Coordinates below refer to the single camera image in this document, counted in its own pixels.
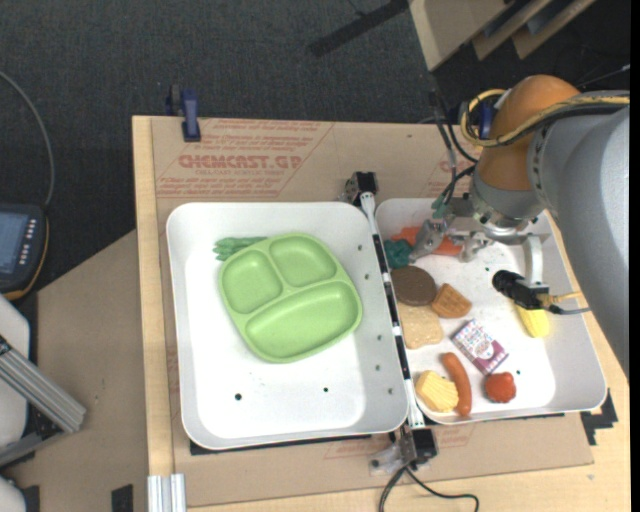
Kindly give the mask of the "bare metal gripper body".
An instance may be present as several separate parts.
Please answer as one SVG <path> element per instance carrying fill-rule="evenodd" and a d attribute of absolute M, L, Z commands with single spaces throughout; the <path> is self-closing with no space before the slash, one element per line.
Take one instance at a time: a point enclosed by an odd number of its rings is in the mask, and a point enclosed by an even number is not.
<path fill-rule="evenodd" d="M 447 205 L 447 236 L 458 245 L 518 245 L 542 210 L 541 203 L 528 199 L 495 204 L 481 195 L 454 198 Z"/>

